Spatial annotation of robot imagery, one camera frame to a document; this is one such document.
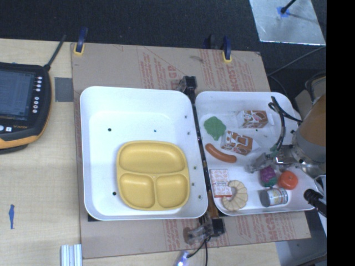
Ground black block with thin wires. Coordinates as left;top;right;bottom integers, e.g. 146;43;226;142
176;75;199;94
183;217;226;244

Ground brown cardboard board red print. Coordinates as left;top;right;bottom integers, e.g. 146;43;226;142
70;42;312;259

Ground yellow divided plate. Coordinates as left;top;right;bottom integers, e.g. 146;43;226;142
115;140;191;211

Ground white plastic tray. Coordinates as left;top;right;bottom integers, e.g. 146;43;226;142
195;90;320;217
79;85;209;222

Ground black cylinder on white bracket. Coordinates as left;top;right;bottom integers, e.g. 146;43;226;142
303;175;327;218

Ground white and orange packet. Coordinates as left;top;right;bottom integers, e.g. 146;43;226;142
209;168;234;199

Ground orange sausage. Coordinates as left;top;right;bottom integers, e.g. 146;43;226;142
205;143;237;164

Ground purple grapes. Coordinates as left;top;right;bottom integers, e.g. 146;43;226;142
259;166;278;188

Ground green broccoli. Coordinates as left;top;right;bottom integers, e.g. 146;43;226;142
203;116;227;142

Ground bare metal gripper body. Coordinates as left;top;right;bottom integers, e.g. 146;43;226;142
272;145;327;178

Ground orange tomato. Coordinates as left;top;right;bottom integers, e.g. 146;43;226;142
277;171;299;191

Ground beige ring biscuit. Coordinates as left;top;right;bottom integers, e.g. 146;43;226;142
221;180;249;212

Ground thin black and white rod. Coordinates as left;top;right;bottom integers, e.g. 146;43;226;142
190;90;216;214

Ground white and brown carton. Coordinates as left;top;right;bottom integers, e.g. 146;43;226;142
220;130;254;156
236;109;270;129

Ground small grey can yellow label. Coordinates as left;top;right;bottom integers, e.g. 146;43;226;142
259;187;289;208

